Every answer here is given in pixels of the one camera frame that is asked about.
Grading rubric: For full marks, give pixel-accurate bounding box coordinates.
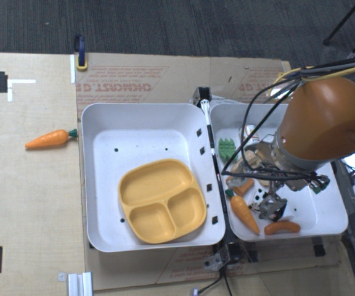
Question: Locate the brown cardboard board red print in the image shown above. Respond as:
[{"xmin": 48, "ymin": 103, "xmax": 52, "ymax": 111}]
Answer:
[{"xmin": 75, "ymin": 52, "xmax": 353, "ymax": 292}]

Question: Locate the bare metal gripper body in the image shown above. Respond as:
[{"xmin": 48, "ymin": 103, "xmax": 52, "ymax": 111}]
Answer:
[{"xmin": 254, "ymin": 133, "xmax": 317, "ymax": 193}]

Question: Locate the tan bread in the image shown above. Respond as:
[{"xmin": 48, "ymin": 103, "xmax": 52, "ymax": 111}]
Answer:
[{"xmin": 230, "ymin": 149, "xmax": 262, "ymax": 179}]

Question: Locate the small orange carrot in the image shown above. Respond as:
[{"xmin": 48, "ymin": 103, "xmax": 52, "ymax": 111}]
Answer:
[{"xmin": 226, "ymin": 176, "xmax": 255, "ymax": 197}]

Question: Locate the black block with thin wires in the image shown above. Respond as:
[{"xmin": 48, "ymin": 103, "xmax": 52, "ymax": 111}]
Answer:
[
  {"xmin": 203, "ymin": 241, "xmax": 243, "ymax": 271},
  {"xmin": 192, "ymin": 86, "xmax": 212, "ymax": 106}
]

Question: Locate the white and red can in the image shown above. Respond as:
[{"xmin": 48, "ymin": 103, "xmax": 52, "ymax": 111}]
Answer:
[{"xmin": 238, "ymin": 124, "xmax": 262, "ymax": 145}]

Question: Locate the yellow divided plate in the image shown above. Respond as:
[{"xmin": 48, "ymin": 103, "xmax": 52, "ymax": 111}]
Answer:
[{"xmin": 117, "ymin": 158, "xmax": 208, "ymax": 245}]

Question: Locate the white plastic tray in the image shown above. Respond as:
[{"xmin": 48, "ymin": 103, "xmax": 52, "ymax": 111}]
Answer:
[
  {"xmin": 209, "ymin": 102, "xmax": 349, "ymax": 243},
  {"xmin": 81, "ymin": 102, "xmax": 227, "ymax": 253}
]

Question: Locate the green studded block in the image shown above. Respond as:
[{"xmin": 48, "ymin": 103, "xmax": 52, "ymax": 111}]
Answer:
[{"xmin": 218, "ymin": 137, "xmax": 238, "ymax": 160}]

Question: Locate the orange sausage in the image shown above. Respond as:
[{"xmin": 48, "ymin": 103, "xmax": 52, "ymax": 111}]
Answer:
[{"xmin": 263, "ymin": 220, "xmax": 302, "ymax": 236}]

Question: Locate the black and white carton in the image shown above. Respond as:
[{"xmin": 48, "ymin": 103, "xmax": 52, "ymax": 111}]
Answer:
[{"xmin": 247, "ymin": 187, "xmax": 288, "ymax": 223}]

